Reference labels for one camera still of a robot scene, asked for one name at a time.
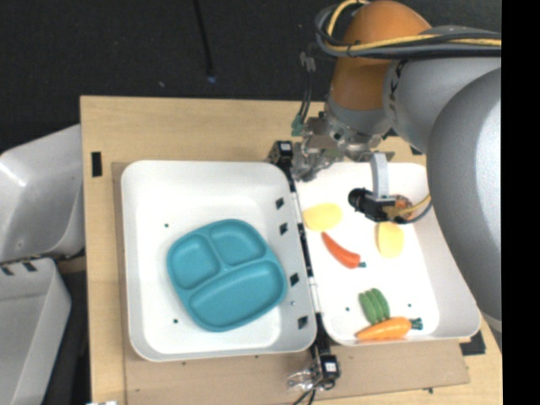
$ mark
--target black metal bar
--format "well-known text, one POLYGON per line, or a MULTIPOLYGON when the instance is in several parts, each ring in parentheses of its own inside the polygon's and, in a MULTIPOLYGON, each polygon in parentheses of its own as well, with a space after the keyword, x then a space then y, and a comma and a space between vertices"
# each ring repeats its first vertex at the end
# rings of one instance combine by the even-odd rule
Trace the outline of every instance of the black metal bar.
POLYGON ((199 27, 199 32, 201 34, 202 46, 204 47, 204 55, 206 57, 206 75, 208 82, 215 83, 216 75, 213 70, 213 61, 212 53, 210 52, 210 44, 208 42, 208 37, 206 35, 206 29, 204 28, 203 13, 201 12, 201 5, 199 0, 192 0, 193 7, 195 8, 195 15, 197 16, 197 24, 199 27))

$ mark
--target carrot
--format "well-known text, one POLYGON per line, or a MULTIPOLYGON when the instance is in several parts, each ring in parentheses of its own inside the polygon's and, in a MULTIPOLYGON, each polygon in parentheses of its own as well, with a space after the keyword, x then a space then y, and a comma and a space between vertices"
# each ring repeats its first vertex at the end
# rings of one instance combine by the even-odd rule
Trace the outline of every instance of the carrot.
POLYGON ((365 263, 360 262, 360 255, 351 251, 348 251, 344 247, 341 247, 336 241, 330 237, 327 233, 323 232, 322 241, 328 251, 341 262, 346 268, 365 267, 365 263))
POLYGON ((422 320, 408 320, 404 316, 394 316, 373 326, 366 327, 356 333, 356 338, 361 341, 380 339, 399 339, 405 336, 412 328, 422 329, 422 320))

